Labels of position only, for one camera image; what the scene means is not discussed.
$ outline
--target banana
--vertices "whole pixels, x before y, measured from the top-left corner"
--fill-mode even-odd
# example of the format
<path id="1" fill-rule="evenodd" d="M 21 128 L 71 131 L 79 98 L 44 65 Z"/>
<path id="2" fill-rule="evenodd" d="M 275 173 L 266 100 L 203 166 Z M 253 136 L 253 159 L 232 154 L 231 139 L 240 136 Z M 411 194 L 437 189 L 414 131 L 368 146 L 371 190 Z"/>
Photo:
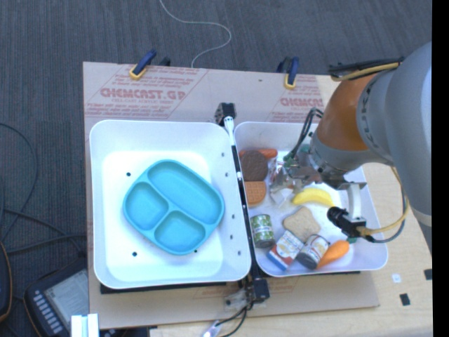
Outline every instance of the banana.
<path id="1" fill-rule="evenodd" d="M 329 192 L 315 187 L 308 187 L 292 198 L 292 203 L 295 205 L 302 205 L 307 202 L 318 202 L 326 206 L 334 206 Z"/>

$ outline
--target cardboard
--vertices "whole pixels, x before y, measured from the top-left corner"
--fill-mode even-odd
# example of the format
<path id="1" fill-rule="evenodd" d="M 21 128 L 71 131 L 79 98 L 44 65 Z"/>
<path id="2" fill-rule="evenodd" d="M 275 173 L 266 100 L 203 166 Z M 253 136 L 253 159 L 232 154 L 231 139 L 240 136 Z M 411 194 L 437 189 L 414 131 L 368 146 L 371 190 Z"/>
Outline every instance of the cardboard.
<path id="1" fill-rule="evenodd" d="M 92 261 L 89 132 L 104 119 L 214 122 L 220 103 L 235 104 L 236 125 L 243 121 L 303 122 L 311 107 L 324 108 L 319 79 L 297 75 L 295 89 L 288 90 L 283 74 L 149 66 L 141 80 L 135 81 L 128 75 L 132 67 L 83 64 L 90 313 L 98 314 L 101 329 L 229 317 L 235 311 L 225 309 L 224 298 L 239 290 L 238 282 L 101 293 Z M 251 310 L 249 317 L 379 305 L 369 272 L 267 280 L 271 296 Z"/>

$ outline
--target orange carrot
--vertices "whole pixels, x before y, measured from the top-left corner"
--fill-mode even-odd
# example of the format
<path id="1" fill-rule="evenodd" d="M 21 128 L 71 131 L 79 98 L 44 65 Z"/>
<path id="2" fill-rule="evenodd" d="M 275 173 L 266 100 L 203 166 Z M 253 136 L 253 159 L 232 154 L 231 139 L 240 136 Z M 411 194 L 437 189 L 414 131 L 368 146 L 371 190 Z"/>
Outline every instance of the orange carrot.
<path id="1" fill-rule="evenodd" d="M 339 239 L 338 241 L 331 244 L 328 250 L 324 253 L 324 256 L 321 258 L 319 264 L 316 268 L 323 267 L 328 263 L 331 263 L 335 260 L 346 255 L 349 251 L 349 242 L 345 239 Z"/>
<path id="2" fill-rule="evenodd" d="M 272 159 L 278 155 L 278 150 L 276 149 L 257 149 L 258 152 L 265 156 L 265 159 Z M 246 150 L 241 150 L 239 152 L 239 157 L 242 157 Z"/>

